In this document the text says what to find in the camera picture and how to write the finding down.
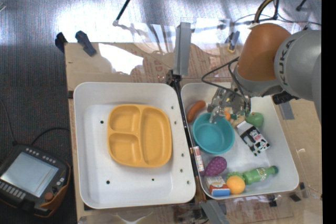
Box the black block with thin wires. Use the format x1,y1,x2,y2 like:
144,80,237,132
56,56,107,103
165,69,182,85

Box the green bottle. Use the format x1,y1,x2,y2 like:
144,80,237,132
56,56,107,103
242,165,279,185

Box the brown sausage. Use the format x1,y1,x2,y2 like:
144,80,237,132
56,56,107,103
186,100,207,123

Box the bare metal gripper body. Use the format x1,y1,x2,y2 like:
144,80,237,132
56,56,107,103
211,87,251,115

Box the yellow divided plate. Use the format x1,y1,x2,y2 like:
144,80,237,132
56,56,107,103
107,103,173,168

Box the orange fruit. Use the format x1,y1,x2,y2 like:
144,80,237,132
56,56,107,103
226,175,246,195

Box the purple grapes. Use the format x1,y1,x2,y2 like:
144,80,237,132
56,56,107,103
204,156,228,177

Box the white plastic tray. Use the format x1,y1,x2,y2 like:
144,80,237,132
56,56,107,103
180,82,300,200
73,82,197,210

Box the cow print milk carton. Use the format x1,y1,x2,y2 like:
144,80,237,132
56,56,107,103
236,120,271,157

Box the pink and white tube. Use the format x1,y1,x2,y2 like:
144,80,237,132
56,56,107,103
193,146,206,177

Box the green pear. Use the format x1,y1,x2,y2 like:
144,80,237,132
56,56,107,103
245,111,265,128

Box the brown cardboard board red print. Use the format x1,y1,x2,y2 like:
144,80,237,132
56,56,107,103
64,41,322,224

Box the red and white carton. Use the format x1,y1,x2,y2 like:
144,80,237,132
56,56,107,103
204,176,231,197

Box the teal bowl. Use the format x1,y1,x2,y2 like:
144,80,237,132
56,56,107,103
192,112,236,155

